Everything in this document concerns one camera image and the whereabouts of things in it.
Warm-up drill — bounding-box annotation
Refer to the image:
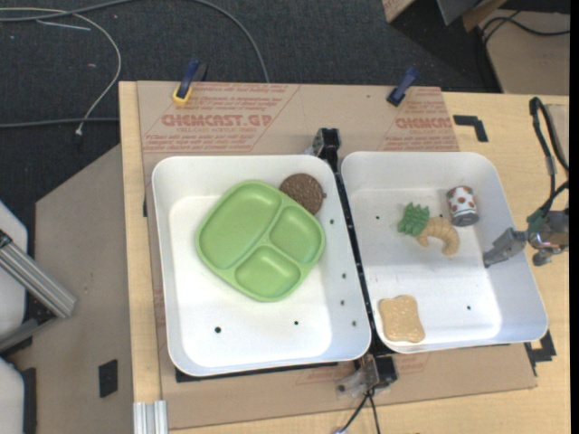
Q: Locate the white plastic tray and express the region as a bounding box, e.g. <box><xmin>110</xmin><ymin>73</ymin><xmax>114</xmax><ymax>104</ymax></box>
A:
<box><xmin>339</xmin><ymin>150</ymin><xmax>550</xmax><ymax>355</ymax></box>
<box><xmin>150</xmin><ymin>153</ymin><xmax>374</xmax><ymax>378</ymax></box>

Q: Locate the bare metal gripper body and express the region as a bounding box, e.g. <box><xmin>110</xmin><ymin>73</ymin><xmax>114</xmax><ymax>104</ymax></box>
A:
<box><xmin>527</xmin><ymin>209</ymin><xmax>570</xmax><ymax>249</ymax></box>

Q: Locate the thin black rod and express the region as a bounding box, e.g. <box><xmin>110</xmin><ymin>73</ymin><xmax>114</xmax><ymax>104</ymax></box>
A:
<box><xmin>328</xmin><ymin>150</ymin><xmax>378</xmax><ymax>357</ymax></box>

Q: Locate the tan toy croissant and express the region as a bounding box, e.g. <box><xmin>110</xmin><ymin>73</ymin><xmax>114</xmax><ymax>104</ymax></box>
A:
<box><xmin>415</xmin><ymin>215</ymin><xmax>461</xmax><ymax>257</ymax></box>

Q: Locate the black block with thin wires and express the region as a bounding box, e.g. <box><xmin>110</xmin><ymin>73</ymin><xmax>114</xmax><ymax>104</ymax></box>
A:
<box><xmin>336</xmin><ymin>354</ymin><xmax>400</xmax><ymax>398</ymax></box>
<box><xmin>311</xmin><ymin>127</ymin><xmax>342</xmax><ymax>160</ymax></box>

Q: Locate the brown round biscuit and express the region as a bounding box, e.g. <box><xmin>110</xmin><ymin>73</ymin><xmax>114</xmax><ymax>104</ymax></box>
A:
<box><xmin>278</xmin><ymin>172</ymin><xmax>328</xmax><ymax>217</ymax></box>

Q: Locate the small red and white can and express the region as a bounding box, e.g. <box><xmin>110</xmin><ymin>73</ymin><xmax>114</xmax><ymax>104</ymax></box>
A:
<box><xmin>445</xmin><ymin>184</ymin><xmax>480</xmax><ymax>228</ymax></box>

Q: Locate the green divided plate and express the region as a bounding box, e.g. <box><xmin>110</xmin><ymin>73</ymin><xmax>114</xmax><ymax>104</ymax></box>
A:
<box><xmin>195</xmin><ymin>178</ymin><xmax>327</xmax><ymax>304</ymax></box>

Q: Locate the tan toy bread slice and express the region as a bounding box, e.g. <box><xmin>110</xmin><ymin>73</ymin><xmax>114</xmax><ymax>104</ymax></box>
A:
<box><xmin>377</xmin><ymin>294</ymin><xmax>427</xmax><ymax>344</ymax></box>

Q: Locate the brown cardboard board red print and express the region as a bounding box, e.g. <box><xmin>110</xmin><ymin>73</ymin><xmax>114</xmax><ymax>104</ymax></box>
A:
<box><xmin>136</xmin><ymin>80</ymin><xmax>540</xmax><ymax>431</ymax></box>

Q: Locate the green toy lettuce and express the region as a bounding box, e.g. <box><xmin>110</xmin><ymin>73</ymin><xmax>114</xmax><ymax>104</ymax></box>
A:
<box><xmin>396</xmin><ymin>201</ymin><xmax>432</xmax><ymax>235</ymax></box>

